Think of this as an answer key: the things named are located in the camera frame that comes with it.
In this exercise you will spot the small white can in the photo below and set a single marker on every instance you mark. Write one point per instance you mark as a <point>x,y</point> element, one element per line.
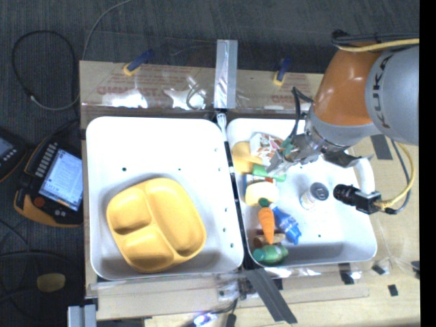
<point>311,198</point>

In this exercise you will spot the brown cardboard board red print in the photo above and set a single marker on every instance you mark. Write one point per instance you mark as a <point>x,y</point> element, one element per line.
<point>391,284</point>

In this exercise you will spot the yellow oval object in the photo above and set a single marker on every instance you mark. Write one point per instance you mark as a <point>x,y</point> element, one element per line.
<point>51,282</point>

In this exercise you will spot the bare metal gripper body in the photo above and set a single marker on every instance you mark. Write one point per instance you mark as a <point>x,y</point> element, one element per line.
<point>303,146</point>

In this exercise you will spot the white packet with orange print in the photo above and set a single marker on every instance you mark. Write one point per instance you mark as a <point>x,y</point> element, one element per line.
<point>264,145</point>

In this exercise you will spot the green plastic bottle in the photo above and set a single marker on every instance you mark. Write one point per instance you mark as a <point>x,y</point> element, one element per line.
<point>272,254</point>

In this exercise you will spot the pale yellow toy bread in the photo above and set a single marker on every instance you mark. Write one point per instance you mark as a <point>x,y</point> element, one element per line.
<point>260,192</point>

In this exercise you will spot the green tube with white cap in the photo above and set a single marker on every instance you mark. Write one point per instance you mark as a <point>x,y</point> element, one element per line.
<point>260,171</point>

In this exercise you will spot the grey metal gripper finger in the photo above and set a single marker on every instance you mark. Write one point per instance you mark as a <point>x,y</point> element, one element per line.
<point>274,163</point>
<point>285,168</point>

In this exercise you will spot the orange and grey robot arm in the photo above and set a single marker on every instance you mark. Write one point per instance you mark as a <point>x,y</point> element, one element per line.
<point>344,90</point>

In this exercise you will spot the black cylinder on white bracket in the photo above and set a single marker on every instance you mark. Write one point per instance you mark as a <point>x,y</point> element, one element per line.
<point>354,196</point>

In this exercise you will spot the blue plastic bottle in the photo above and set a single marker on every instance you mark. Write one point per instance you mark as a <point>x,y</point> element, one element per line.
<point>287,225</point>

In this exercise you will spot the white plastic tray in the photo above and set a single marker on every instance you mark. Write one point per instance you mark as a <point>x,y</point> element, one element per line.
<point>153,145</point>
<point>337,230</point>

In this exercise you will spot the tan toy biscuit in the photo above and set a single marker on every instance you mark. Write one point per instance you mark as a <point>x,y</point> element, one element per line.
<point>259,241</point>

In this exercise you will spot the orange carrot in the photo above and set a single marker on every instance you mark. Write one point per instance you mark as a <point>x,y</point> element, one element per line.
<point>267,221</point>

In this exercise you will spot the yellow toy banana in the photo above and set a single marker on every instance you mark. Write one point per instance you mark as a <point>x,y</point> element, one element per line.
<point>242,157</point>

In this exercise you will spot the yellow divided plate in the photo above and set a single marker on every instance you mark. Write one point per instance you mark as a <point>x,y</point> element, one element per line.
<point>153,223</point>

